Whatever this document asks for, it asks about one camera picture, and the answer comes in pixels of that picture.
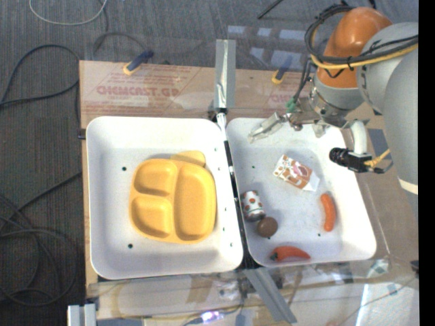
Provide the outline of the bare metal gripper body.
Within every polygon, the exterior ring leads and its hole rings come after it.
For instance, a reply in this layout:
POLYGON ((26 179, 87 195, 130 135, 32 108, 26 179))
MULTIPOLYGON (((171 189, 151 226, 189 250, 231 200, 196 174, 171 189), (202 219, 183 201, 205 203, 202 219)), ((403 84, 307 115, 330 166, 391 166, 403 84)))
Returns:
POLYGON ((305 124, 344 128, 347 126, 348 112, 348 110, 335 107, 320 95, 315 94, 298 98, 287 116, 289 123, 297 128, 305 124))

